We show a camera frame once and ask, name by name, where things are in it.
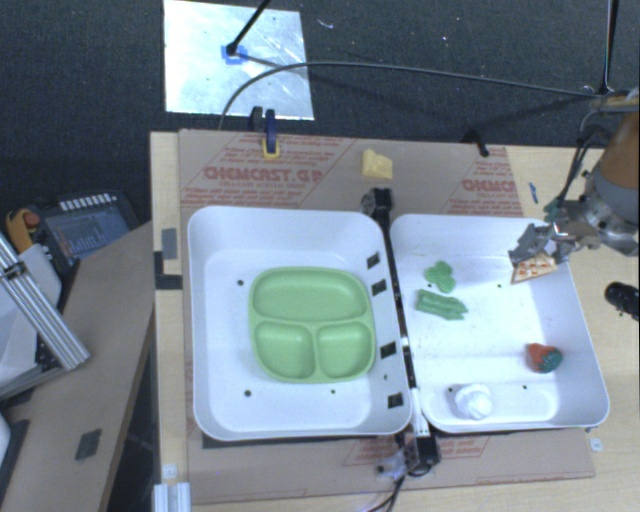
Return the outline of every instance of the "metal plate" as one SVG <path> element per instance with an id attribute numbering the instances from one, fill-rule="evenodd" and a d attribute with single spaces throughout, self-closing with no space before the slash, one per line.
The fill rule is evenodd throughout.
<path id="1" fill-rule="evenodd" d="M 305 61 L 297 12 L 265 10 L 238 49 L 247 59 L 230 58 L 224 48 L 255 9 L 165 0 L 164 10 L 168 112 L 220 114 L 247 80 L 273 65 Z M 313 120 L 306 68 L 277 73 L 253 84 L 236 99 L 229 115 L 247 116 L 254 106 L 272 108 L 280 119 Z"/>

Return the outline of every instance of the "black post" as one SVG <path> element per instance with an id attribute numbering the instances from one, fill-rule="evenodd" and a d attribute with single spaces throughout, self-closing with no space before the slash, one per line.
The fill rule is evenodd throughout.
<path id="1" fill-rule="evenodd" d="M 611 68 L 611 54 L 613 53 L 613 38 L 616 35 L 616 22 L 618 20 L 618 0 L 609 0 L 607 8 L 607 43 L 604 53 L 604 71 L 602 72 L 602 84 L 599 94 L 609 94 L 609 69 Z"/>
<path id="2" fill-rule="evenodd" d="M 240 44 L 240 41 L 242 41 L 242 38 L 247 35 L 247 32 L 249 32 L 251 27 L 253 27 L 253 24 L 258 20 L 258 18 L 262 14 L 262 11 L 264 11 L 267 8 L 269 3 L 271 3 L 271 0 L 262 0 L 262 3 L 260 4 L 256 12 L 253 13 L 253 16 L 251 16 L 251 19 L 247 21 L 247 24 L 240 31 L 240 33 L 238 34 L 238 37 L 236 37 L 232 43 L 229 43 L 227 45 L 227 55 L 229 55 L 230 57 L 233 57 L 236 54 L 236 52 L 238 51 L 238 45 Z"/>

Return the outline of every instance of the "yellow sponge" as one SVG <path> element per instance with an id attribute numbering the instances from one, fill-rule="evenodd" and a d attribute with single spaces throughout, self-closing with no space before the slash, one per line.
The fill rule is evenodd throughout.
<path id="1" fill-rule="evenodd" d="M 393 161 L 373 149 L 365 149 L 362 153 L 362 175 L 370 178 L 393 179 Z"/>

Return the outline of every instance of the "green divided plate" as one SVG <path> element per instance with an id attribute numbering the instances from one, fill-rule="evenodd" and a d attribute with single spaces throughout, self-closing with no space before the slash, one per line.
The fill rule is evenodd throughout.
<path id="1" fill-rule="evenodd" d="M 338 382 L 368 372 L 375 329 L 364 285 L 348 272 L 281 267 L 251 286 L 253 353 L 269 375 L 287 382 Z"/>

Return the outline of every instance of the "toy pizza slice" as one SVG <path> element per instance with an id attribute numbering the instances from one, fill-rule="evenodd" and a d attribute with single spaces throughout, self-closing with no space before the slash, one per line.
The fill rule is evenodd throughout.
<path id="1" fill-rule="evenodd" d="M 511 276 L 511 284 L 546 276 L 556 270 L 558 270 L 558 265 L 556 265 L 555 260 L 545 251 L 541 251 L 532 258 L 521 261 L 515 266 Z"/>

